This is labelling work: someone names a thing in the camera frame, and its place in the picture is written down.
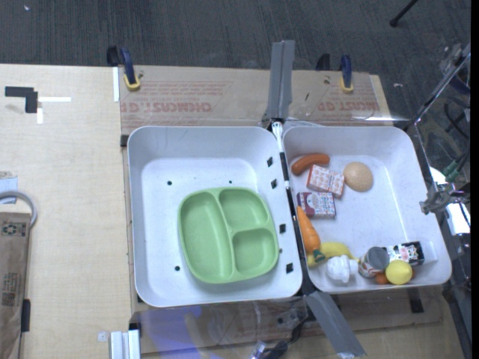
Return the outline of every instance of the metal stand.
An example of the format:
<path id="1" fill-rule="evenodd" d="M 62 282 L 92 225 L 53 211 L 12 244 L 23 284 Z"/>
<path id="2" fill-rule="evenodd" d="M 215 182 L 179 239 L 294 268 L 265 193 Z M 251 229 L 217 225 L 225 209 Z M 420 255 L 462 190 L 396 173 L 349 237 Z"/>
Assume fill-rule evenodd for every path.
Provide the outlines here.
<path id="1" fill-rule="evenodd" d="M 391 21 L 389 22 L 389 25 L 390 25 L 391 27 L 396 27 L 396 26 L 397 26 L 397 22 L 399 21 L 399 19 L 400 19 L 401 17 L 403 17 L 403 16 L 406 14 L 406 12 L 407 12 L 408 10 L 410 10 L 410 9 L 412 8 L 412 6 L 413 6 L 414 4 L 416 4 L 417 2 L 418 2 L 418 0 L 411 0 L 411 2 L 410 2 L 407 6 L 405 6 L 405 8 L 404 8 L 401 12 L 399 12 L 399 14 L 398 14 L 397 16 L 396 16 L 395 18 L 393 18 L 393 20 L 391 20 Z"/>
<path id="2" fill-rule="evenodd" d="M 419 108 L 419 111 L 416 113 L 416 115 L 407 122 L 407 124 L 403 127 L 403 130 L 406 132 L 407 129 L 411 126 L 417 123 L 424 113 L 427 112 L 431 104 L 436 101 L 437 97 L 441 92 L 448 86 L 448 84 L 451 82 L 452 78 L 461 70 L 463 67 L 464 63 L 467 61 L 468 57 L 471 55 L 471 43 L 468 43 L 464 49 L 462 49 L 459 57 L 447 68 L 445 71 L 444 77 L 442 77 L 441 81 L 437 84 L 437 86 L 434 88 L 433 92 L 429 96 L 429 98 L 426 100 L 426 102 Z"/>

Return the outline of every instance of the gray carpet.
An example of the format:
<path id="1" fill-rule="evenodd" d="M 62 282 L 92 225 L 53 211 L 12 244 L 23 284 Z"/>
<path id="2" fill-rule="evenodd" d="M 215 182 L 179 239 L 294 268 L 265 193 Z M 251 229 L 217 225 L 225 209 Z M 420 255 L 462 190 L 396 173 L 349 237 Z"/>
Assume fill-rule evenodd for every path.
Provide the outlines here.
<path id="1" fill-rule="evenodd" d="M 271 44 L 296 41 L 295 69 L 323 53 L 377 74 L 394 114 L 412 116 L 442 77 L 445 47 L 471 38 L 472 0 L 0 0 L 0 62 L 269 69 Z"/>

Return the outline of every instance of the wooden table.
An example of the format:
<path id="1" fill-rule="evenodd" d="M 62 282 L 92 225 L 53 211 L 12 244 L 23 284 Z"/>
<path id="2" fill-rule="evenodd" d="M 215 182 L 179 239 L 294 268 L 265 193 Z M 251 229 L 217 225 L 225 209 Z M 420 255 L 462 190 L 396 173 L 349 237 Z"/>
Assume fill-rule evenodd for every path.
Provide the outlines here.
<path id="1" fill-rule="evenodd" d="M 41 97 L 71 97 L 71 102 L 45 102 L 38 124 L 36 114 L 25 113 L 24 99 L 0 96 L 0 171 L 18 176 L 18 189 L 32 196 L 39 211 L 25 294 L 31 301 L 30 331 L 23 334 L 21 357 L 107 358 L 109 347 L 102 338 L 128 329 L 136 301 L 130 295 L 120 110 L 112 68 L 11 64 L 0 65 L 0 76 L 4 86 L 31 87 Z M 0 210 L 28 212 L 28 207 L 18 202 Z M 441 322 L 358 333 L 368 357 L 460 358 L 444 299 L 439 306 Z M 240 352 L 248 355 L 251 348 Z M 212 353 L 229 355 L 219 347 Z M 286 358 L 313 355 L 336 358 L 325 337 L 301 339 Z"/>

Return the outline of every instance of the small box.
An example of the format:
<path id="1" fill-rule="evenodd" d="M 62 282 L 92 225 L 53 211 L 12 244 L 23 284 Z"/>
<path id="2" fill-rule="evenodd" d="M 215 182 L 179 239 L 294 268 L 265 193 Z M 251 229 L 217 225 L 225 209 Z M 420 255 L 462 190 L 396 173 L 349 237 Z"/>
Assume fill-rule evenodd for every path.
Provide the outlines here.
<path id="1" fill-rule="evenodd" d="M 301 191 L 296 196 L 298 206 L 301 206 L 308 217 L 315 215 L 322 218 L 336 216 L 335 199 L 331 193 Z"/>
<path id="2" fill-rule="evenodd" d="M 425 263 L 437 261 L 437 254 L 431 241 L 406 242 L 400 245 L 384 248 L 390 260 L 403 260 L 411 266 L 420 266 Z"/>
<path id="3" fill-rule="evenodd" d="M 306 187 L 310 190 L 326 191 L 339 198 L 343 194 L 344 175 L 318 165 L 312 165 L 309 169 Z"/>

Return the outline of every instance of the clamp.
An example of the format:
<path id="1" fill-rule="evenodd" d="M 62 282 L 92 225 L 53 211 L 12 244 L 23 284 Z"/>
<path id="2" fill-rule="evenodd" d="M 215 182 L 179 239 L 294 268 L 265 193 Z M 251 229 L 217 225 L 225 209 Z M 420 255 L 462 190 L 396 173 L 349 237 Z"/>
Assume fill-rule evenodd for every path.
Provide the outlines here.
<path id="1" fill-rule="evenodd" d="M 351 67 L 351 59 L 349 55 L 341 56 L 341 72 L 342 76 L 339 80 L 339 87 L 344 93 L 352 93 L 353 87 L 353 68 Z"/>
<path id="2" fill-rule="evenodd" d="M 129 50 L 125 46 L 120 49 L 121 58 L 125 67 L 125 74 L 123 80 L 125 81 L 128 90 L 138 90 L 140 88 L 140 80 L 133 69 L 132 58 L 129 55 Z"/>
<path id="3" fill-rule="evenodd" d="M 456 190 L 453 183 L 437 184 L 433 182 L 427 192 L 427 199 L 421 201 L 421 210 L 424 214 L 440 212 L 452 203 L 467 203 L 469 201 L 469 186 L 466 184 L 460 190 Z"/>
<path id="4" fill-rule="evenodd" d="M 120 49 L 121 59 L 118 57 L 118 50 L 115 45 L 109 46 L 106 51 L 106 62 L 110 67 L 118 67 L 123 64 L 125 73 L 123 80 L 125 81 L 128 90 L 138 90 L 140 88 L 140 80 L 133 69 L 132 58 L 129 55 L 129 50 L 125 46 Z"/>

